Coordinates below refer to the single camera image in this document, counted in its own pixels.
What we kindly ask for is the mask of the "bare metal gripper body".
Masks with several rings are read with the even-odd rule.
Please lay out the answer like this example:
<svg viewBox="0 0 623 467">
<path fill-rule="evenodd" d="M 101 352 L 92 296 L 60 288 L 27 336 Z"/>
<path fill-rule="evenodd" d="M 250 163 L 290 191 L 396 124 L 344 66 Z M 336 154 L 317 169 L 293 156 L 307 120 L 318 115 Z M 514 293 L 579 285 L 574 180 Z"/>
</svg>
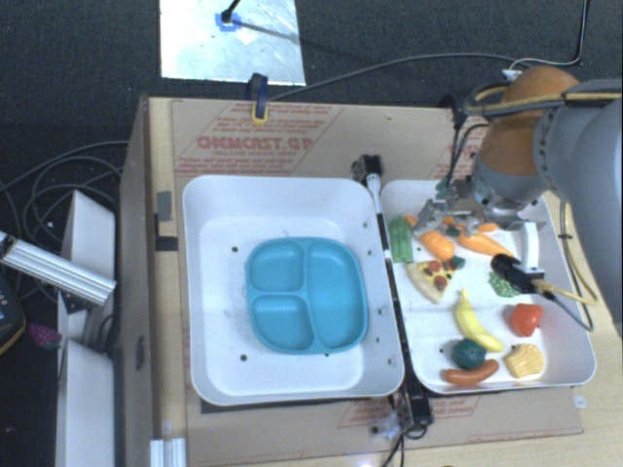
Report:
<svg viewBox="0 0 623 467">
<path fill-rule="evenodd" d="M 522 221 L 519 213 L 531 202 L 531 187 L 528 179 L 455 179 L 442 182 L 432 200 L 442 202 L 442 218 L 471 214 L 508 230 Z"/>
</svg>

